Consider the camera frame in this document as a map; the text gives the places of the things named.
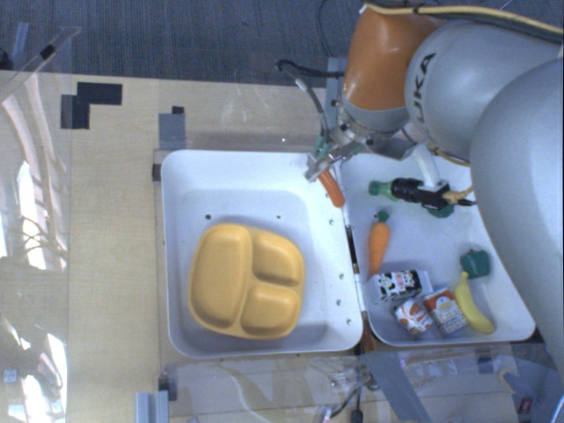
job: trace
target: toy banana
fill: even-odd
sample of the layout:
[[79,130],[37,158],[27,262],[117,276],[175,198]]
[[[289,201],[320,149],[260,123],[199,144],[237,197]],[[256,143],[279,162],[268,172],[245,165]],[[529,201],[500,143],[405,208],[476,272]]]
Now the toy banana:
[[462,279],[455,287],[455,298],[458,307],[462,310],[470,326],[478,332],[491,334],[494,332],[494,325],[488,320],[474,304],[470,287],[468,286],[468,273],[462,271]]

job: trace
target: table surface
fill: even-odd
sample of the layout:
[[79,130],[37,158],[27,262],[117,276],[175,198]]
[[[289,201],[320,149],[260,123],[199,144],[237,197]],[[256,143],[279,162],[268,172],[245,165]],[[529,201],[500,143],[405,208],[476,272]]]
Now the table surface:
[[[92,105],[90,129],[72,131],[68,418],[133,421],[136,392],[156,391],[160,359],[174,357],[160,342],[159,274],[164,272],[152,182],[159,114],[184,107],[188,148],[305,152],[319,122],[311,101],[293,87],[76,76],[75,91],[78,81],[121,84],[122,105]],[[323,90],[317,92],[323,98]],[[511,354],[508,345],[494,350]],[[315,390],[326,386],[319,362],[338,371],[353,357],[273,357],[254,364],[176,360],[192,395],[189,403],[177,404],[178,416],[171,421],[185,422],[194,412],[202,423],[309,422],[324,399],[335,404],[344,398],[342,391]],[[264,375],[269,386],[260,392]],[[432,417],[515,421],[511,395],[496,375],[443,379],[422,390]],[[218,381],[231,380],[241,403],[222,408]],[[365,421],[397,421],[381,392],[366,393],[362,409]],[[337,421],[348,418],[343,412]]]

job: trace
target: yellow divided plate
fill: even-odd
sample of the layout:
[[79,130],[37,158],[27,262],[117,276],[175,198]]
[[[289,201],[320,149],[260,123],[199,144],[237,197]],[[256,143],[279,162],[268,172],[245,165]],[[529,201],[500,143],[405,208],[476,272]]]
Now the yellow divided plate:
[[305,266],[287,238],[256,227],[217,224],[192,259],[188,307],[205,328],[241,338],[288,335],[298,322]]

